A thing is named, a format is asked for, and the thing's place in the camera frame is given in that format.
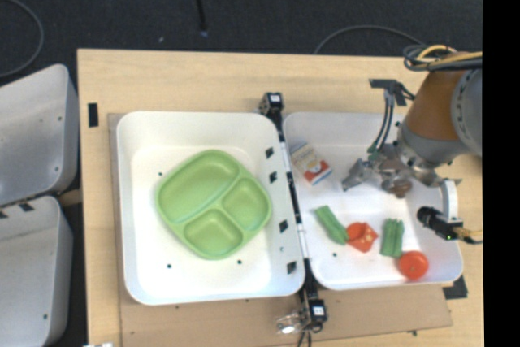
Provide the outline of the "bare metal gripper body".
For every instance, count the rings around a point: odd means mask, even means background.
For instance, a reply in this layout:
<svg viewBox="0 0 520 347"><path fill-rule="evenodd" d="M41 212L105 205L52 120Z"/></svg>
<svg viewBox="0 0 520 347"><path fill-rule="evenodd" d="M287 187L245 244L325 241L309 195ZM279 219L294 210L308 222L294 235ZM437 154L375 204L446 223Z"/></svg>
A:
<svg viewBox="0 0 520 347"><path fill-rule="evenodd" d="M420 156L405 141L371 145L367 156L370 168L390 184L409 178L426 186L437 186L440 182L437 165Z"/></svg>

